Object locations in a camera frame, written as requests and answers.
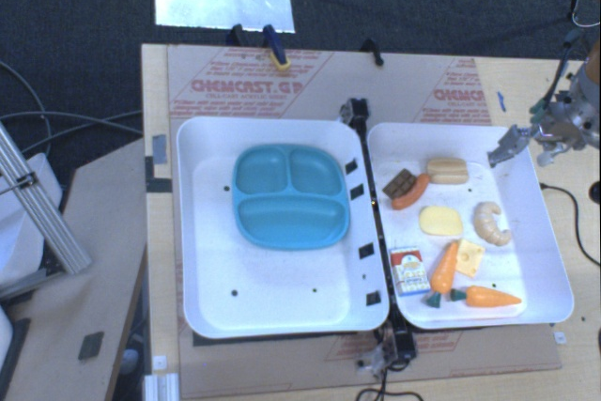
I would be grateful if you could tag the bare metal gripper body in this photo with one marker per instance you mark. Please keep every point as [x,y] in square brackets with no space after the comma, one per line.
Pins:
[575,122]

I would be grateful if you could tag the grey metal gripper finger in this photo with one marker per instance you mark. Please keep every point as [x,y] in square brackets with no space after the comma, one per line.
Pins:
[508,146]

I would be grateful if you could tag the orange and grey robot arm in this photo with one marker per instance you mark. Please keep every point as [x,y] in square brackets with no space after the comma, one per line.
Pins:
[594,63]

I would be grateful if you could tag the tan bread bun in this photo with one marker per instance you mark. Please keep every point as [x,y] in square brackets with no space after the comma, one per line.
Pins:
[447,170]

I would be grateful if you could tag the cream croissant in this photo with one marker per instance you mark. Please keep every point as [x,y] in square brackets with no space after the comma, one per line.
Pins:
[486,223]

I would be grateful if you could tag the pale yellow oval slice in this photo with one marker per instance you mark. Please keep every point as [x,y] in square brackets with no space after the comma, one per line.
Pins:
[440,220]

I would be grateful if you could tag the orange-red sausage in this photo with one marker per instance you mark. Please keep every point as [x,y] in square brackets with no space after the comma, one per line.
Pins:
[413,195]

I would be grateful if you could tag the brown chocolate bar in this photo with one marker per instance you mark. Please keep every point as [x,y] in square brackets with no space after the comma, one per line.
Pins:
[398,184]

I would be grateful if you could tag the yellow cheese slice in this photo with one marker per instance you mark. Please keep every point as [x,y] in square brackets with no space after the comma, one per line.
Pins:
[470,258]

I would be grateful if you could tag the white plastic tray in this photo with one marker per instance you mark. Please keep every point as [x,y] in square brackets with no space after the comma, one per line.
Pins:
[282,286]
[530,267]

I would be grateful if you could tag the orange carrot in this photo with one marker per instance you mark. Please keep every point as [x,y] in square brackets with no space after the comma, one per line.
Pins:
[490,297]
[445,270]

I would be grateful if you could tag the thin black rod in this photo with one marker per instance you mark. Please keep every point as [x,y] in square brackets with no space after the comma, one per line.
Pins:
[374,202]

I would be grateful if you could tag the red and white carton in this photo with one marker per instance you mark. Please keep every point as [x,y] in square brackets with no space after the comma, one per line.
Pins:
[410,272]

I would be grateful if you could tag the brown cardboard board red print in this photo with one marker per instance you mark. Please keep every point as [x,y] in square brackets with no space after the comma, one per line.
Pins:
[305,80]

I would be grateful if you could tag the blue divided plate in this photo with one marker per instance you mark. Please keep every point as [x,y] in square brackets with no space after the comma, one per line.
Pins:
[288,213]

